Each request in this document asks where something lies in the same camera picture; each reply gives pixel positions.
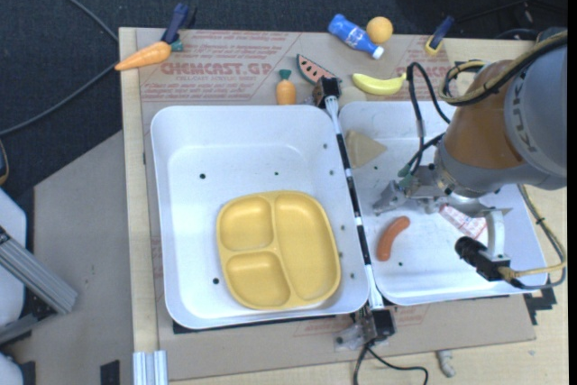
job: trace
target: metal bracket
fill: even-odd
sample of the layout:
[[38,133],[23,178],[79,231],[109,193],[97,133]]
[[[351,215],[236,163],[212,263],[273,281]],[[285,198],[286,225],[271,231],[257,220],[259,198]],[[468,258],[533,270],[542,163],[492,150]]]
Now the metal bracket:
[[[65,315],[72,311],[77,292],[12,239],[2,226],[0,226],[0,266],[6,268],[55,313]],[[36,316],[29,315],[4,326],[0,329],[0,344],[24,334],[38,321]]]
[[133,354],[133,383],[134,385],[169,385],[166,351],[135,352]]
[[334,349],[356,350],[377,337],[377,328],[372,316],[364,316],[346,329],[333,335]]

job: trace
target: toy carrot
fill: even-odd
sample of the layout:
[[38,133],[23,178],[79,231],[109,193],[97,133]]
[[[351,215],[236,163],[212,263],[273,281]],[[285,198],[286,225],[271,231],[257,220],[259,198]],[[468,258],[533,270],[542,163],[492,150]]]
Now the toy carrot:
[[297,102],[297,88],[290,82],[290,70],[279,71],[280,82],[277,84],[277,103],[279,105],[294,105]]
[[172,48],[165,41],[154,42],[148,47],[144,47],[133,53],[128,58],[122,60],[114,69],[117,71],[124,71],[132,68],[139,68],[140,66],[147,66],[149,64],[156,64],[164,61],[170,56]]

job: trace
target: blue clamp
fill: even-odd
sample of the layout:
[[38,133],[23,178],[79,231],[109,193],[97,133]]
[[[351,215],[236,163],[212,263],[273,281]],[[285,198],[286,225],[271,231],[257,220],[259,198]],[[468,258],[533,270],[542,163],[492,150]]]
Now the blue clamp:
[[162,34],[160,38],[161,41],[165,41],[171,44],[179,39],[179,29],[184,25],[188,16],[188,7],[184,4],[178,4],[174,8],[172,14],[172,19],[170,20],[169,27]]
[[449,32],[449,29],[451,29],[451,26],[453,26],[453,23],[454,18],[452,16],[447,16],[443,22],[437,26],[433,35],[429,36],[425,44],[425,51],[429,55],[434,57],[434,55],[441,50],[441,43],[443,42],[445,35]]

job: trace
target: toy water bottle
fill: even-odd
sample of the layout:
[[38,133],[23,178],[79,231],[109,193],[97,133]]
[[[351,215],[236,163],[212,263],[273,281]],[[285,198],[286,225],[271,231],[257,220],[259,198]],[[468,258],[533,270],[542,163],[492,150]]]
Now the toy water bottle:
[[366,51],[376,60],[380,58],[380,55],[382,55],[384,51],[382,47],[372,43],[366,31],[348,21],[341,14],[334,16],[328,25],[328,31],[352,49]]

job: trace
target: black wire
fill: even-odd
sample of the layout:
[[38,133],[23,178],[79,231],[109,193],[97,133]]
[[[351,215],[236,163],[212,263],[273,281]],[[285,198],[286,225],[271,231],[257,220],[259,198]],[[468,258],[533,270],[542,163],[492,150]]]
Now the black wire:
[[423,159],[423,145],[425,144],[425,135],[423,134],[423,116],[421,115],[421,110],[418,107],[417,94],[415,92],[415,81],[413,77],[413,68],[416,63],[411,63],[407,68],[407,82],[408,82],[408,94],[411,99],[411,104],[413,105],[413,110],[415,111],[415,118],[417,119],[418,128],[418,151],[417,158],[415,159],[415,164],[410,171],[411,175],[415,175],[421,160]]
[[521,60],[517,63],[512,69],[510,69],[507,73],[503,74],[500,77],[500,80],[491,88],[485,89],[484,92],[476,96],[475,98],[471,98],[468,100],[457,101],[457,102],[447,102],[449,105],[453,106],[467,106],[467,105],[474,105],[475,103],[479,103],[481,100],[484,100],[490,95],[498,93],[498,90],[503,87],[507,82],[509,82],[513,77],[515,77],[521,70],[525,69],[531,63],[533,63],[538,58],[542,57],[546,53],[551,50],[555,50],[557,48],[563,47],[567,45],[567,34],[561,35],[559,33],[559,38],[554,41],[550,41],[545,46],[539,48],[532,52],[529,56]]
[[[85,6],[83,6],[78,0],[68,0],[69,2],[71,2],[73,5],[75,5],[76,7],[78,7],[80,10],[82,10],[85,14],[87,14],[88,16],[90,16],[90,18],[92,18],[102,29],[105,30],[105,32],[112,37],[112,39],[116,42],[118,42],[118,37],[116,36],[116,34],[114,34],[110,28],[108,26],[105,25],[105,23],[98,18],[94,13],[92,13],[90,10],[88,10],[88,8],[86,8]],[[2,131],[0,131],[0,136],[6,136],[10,133],[14,133],[18,130],[23,129],[24,127],[27,127],[28,125],[31,125],[35,122],[37,122],[38,120],[42,119],[43,117],[53,113],[54,111],[56,111],[57,109],[61,108],[62,106],[64,106],[67,102],[69,102],[70,100],[72,100],[73,98],[77,97],[78,95],[80,95],[82,92],[84,92],[87,88],[89,88],[90,86],[92,86],[93,84],[95,84],[98,80],[100,80],[102,77],[104,77],[106,74],[108,74],[116,65],[116,62],[111,64],[108,68],[106,68],[104,71],[102,71],[101,73],[99,73],[98,75],[96,75],[95,77],[91,78],[86,84],[84,84],[82,87],[80,87],[78,90],[74,91],[72,94],[68,95],[67,97],[65,97],[64,99],[60,100],[56,105],[48,108],[47,110],[41,112],[40,114],[31,117],[30,119],[19,123],[17,125],[13,125],[12,127],[9,127],[7,129],[4,129]]]
[[501,34],[495,36],[495,39],[516,39],[516,36],[528,36],[530,40],[536,41],[539,31],[535,29],[528,29],[528,28],[514,28],[509,29],[508,31],[504,31]]
[[423,381],[423,385],[426,385],[426,383],[429,381],[429,371],[426,368],[422,366],[410,366],[410,367],[395,366],[390,362],[386,362],[385,360],[383,360],[370,347],[367,347],[367,350],[369,350],[369,353],[372,354],[375,357],[375,359],[382,362],[385,366],[390,367],[391,369],[395,369],[397,371],[422,371],[425,374],[425,380]]
[[471,61],[478,61],[478,60],[465,61],[464,63],[460,63],[460,64],[457,64],[456,66],[453,66],[452,68],[450,68],[447,71],[447,73],[444,75],[444,82],[443,82],[443,92],[445,95],[453,97],[453,94],[451,93],[451,81],[456,80],[459,77],[459,74],[461,74],[465,70],[467,72],[479,72],[479,70],[481,70],[482,67],[485,66],[485,65],[469,66],[463,70],[459,70],[459,68],[462,65],[467,65],[467,64],[471,63]]
[[17,132],[19,130],[22,130],[24,127],[27,127],[28,125],[34,124],[35,122],[39,121],[40,119],[42,119],[43,117],[46,117],[47,115],[53,113],[54,111],[56,111],[57,109],[63,107],[68,101],[72,100],[73,98],[76,98],[78,95],[80,95],[82,92],[84,92],[87,88],[89,88],[90,86],[92,86],[93,84],[95,84],[98,80],[100,80],[100,78],[102,78],[103,76],[105,76],[106,74],[108,74],[116,65],[116,63],[111,64],[108,68],[106,68],[104,71],[102,71],[100,74],[98,74],[97,76],[91,78],[86,84],[84,84],[82,87],[80,87],[79,89],[75,90],[74,92],[72,92],[70,95],[68,95],[66,98],[60,100],[56,105],[49,107],[48,109],[46,109],[45,111],[42,111],[40,114],[31,117],[30,119],[21,122],[17,125],[13,125],[10,128],[4,129],[3,131],[0,131],[0,136],[6,136],[8,134]]
[[[423,152],[428,150],[431,146],[433,145],[437,145],[441,139],[443,138],[444,133],[441,133],[439,135],[437,135],[435,138],[431,138],[428,142],[426,142],[423,145]],[[415,162],[415,159],[417,158],[418,155],[418,151],[413,155],[413,157],[410,159],[410,161],[408,162],[408,165],[413,165],[413,162]]]
[[431,141],[427,142],[427,144],[425,144],[423,116],[421,115],[421,110],[420,110],[419,105],[418,105],[417,94],[415,91],[415,71],[414,71],[414,68],[417,68],[420,71],[421,76],[425,80],[426,86],[427,86],[429,94],[431,96],[431,100],[433,101],[433,105],[435,106],[436,112],[441,116],[441,118],[445,122],[447,122],[448,124],[451,122],[451,119],[449,119],[444,114],[443,110],[441,109],[441,107],[438,104],[438,101],[437,101],[436,96],[435,96],[435,90],[433,89],[433,85],[431,84],[431,79],[426,74],[426,71],[417,62],[412,62],[411,64],[409,64],[407,67],[408,94],[410,96],[411,104],[413,105],[413,110],[415,111],[415,118],[417,119],[417,125],[418,125],[418,130],[419,130],[419,133],[418,133],[418,150],[415,153],[415,155],[413,156],[413,158],[408,163],[409,166],[412,165],[412,168],[410,170],[411,175],[415,175],[418,168],[420,167],[421,160],[423,159],[423,152],[428,147],[430,147],[432,144],[437,143],[440,140],[440,138],[443,136],[443,135],[437,135],[437,137],[435,137]]
[[190,15],[190,21],[187,24],[187,29],[192,29],[195,27],[195,24],[197,23],[197,12],[198,7],[195,6],[195,9],[192,11],[192,15]]
[[518,280],[517,278],[511,280],[511,285],[518,288],[518,289],[523,289],[523,290],[543,290],[543,289],[551,289],[554,287],[557,287],[561,284],[564,283],[565,281],[565,276],[567,274],[567,270],[566,268],[562,268],[561,269],[561,276],[559,277],[559,280],[555,281],[555,282],[548,282],[547,284],[542,284],[541,286],[528,286],[527,284],[523,284],[520,280]]
[[394,369],[396,371],[422,371],[425,374],[425,381],[423,381],[423,385],[426,385],[429,380],[429,371],[422,367],[422,366],[410,366],[410,367],[401,367],[395,366],[390,362],[383,360],[380,356],[378,356],[372,349],[371,343],[367,342],[365,345],[362,346],[361,352],[359,353],[359,357],[357,358],[357,362],[354,365],[354,372],[353,372],[353,385],[359,385],[359,370],[361,369],[362,360],[366,356],[367,352],[372,354],[372,356],[377,359],[379,362],[382,362],[385,366]]
[[361,369],[362,360],[364,359],[368,350],[369,350],[369,344],[365,344],[362,346],[361,352],[359,353],[359,357],[357,358],[357,363],[354,365],[353,385],[359,385],[359,370]]
[[549,243],[551,243],[555,252],[557,253],[559,260],[563,261],[564,260],[563,251],[559,248],[559,245],[557,244],[557,241],[551,235],[550,230],[548,230],[547,227],[545,226],[545,223],[544,223],[545,218],[542,216],[539,216],[539,213],[537,212],[535,206],[531,202],[531,199],[529,198],[527,192],[522,187],[519,187],[519,191],[521,192],[521,196],[525,200],[525,204],[526,204],[527,208],[529,209],[529,212],[531,212],[531,215],[535,218],[536,224],[541,226],[541,229],[545,233],[545,236],[549,240]]

